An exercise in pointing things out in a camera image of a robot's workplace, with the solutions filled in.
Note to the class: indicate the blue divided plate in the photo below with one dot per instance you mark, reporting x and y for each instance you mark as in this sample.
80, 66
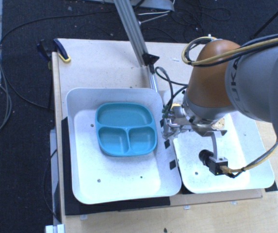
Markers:
126, 128

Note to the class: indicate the thin rod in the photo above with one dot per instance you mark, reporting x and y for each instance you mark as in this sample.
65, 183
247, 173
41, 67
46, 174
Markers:
154, 80

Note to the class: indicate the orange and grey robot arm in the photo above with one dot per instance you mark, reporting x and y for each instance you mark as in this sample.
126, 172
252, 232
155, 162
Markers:
250, 81

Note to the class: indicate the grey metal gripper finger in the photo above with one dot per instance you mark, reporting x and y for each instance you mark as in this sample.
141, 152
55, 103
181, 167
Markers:
166, 133
175, 132

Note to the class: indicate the white plastic tray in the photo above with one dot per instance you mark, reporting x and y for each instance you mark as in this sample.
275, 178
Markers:
119, 173
240, 159

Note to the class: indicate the pale wood board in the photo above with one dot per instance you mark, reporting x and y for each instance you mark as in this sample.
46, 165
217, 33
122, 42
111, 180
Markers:
100, 67

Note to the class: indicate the black cylinder on white bracket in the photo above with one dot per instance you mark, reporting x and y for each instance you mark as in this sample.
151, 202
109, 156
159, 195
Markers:
214, 161

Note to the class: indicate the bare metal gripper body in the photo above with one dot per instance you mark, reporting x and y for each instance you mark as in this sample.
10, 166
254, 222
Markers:
181, 120

